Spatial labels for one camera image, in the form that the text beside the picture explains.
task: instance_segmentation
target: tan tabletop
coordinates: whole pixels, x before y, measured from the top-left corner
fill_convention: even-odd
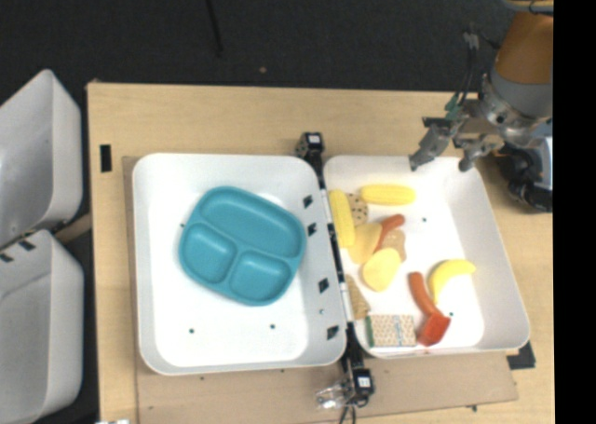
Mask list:
[[[101,419],[131,423],[337,422],[314,392],[338,366],[165,377],[135,348],[125,172],[154,152],[291,154],[319,131],[324,157],[406,156],[450,93],[90,83],[89,166]],[[102,154],[109,146],[111,167]],[[450,155],[459,155],[452,148]],[[552,215],[516,205],[494,163],[479,164],[531,323],[536,368],[510,372],[504,352],[370,359],[378,391],[359,422],[554,422]]]

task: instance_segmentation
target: toy food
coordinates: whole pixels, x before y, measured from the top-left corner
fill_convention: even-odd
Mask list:
[[[378,205],[407,205],[416,200],[416,191],[407,185],[371,184],[360,189],[362,200]]]
[[[383,292],[393,281],[400,264],[401,258],[397,250],[379,250],[362,267],[362,279],[376,292]]]
[[[406,219],[401,213],[396,213],[395,215],[391,215],[386,219],[381,221],[381,237],[379,237],[379,241],[376,245],[375,250],[380,250],[383,248],[383,240],[385,239],[386,235],[391,231],[399,226],[403,226]]]
[[[352,262],[362,265],[373,256],[382,230],[383,227],[378,222],[356,226],[354,245],[347,249]]]
[[[371,348],[416,346],[413,315],[369,315],[365,323]]]
[[[418,342],[423,346],[436,345],[445,336],[447,328],[449,328],[449,324],[451,323],[451,318],[444,316],[433,303],[428,295],[422,273],[417,271],[410,273],[408,275],[408,282],[413,300],[427,318],[418,334]]]
[[[340,248],[351,247],[356,239],[352,211],[344,191],[334,189],[329,192],[329,206],[332,210],[337,244]]]
[[[346,193],[347,201],[350,204],[354,226],[366,224],[369,220],[369,206],[358,194]]]
[[[428,288],[433,301],[439,302],[440,292],[450,279],[459,275],[469,275],[474,271],[476,271],[476,267],[468,260],[454,259],[439,263],[428,278]]]
[[[347,290],[350,294],[350,302],[352,303],[352,313],[354,314],[354,320],[362,320],[366,318],[366,315],[368,315],[369,311],[371,310],[371,306],[366,301],[366,298],[364,298],[364,295],[356,284],[354,277],[346,275],[345,281],[347,282]]]
[[[392,248],[398,251],[401,257],[401,262],[405,262],[408,256],[406,255],[406,234],[399,228],[389,230],[385,238],[379,246],[380,249]]]

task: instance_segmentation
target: toy banana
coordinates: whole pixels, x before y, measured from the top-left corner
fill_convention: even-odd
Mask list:
[[[464,259],[445,260],[438,264],[428,277],[428,288],[433,301],[439,301],[440,292],[450,279],[459,275],[469,275],[475,270],[474,264]]]

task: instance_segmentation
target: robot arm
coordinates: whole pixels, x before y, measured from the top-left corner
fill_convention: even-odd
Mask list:
[[[450,141],[464,152],[461,171],[498,150],[511,193],[551,212],[554,0],[502,1],[516,14],[490,73],[482,79],[478,99],[467,98],[468,72],[462,90],[445,108],[446,117],[423,119],[428,131],[410,165],[415,171],[439,156]],[[470,31],[465,39],[473,55],[478,35]]]

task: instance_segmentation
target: blue divided plate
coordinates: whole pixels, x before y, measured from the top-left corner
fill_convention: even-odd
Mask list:
[[[231,186],[209,190],[184,227],[178,254],[197,282],[246,305],[269,305],[288,289],[305,253],[290,212]]]

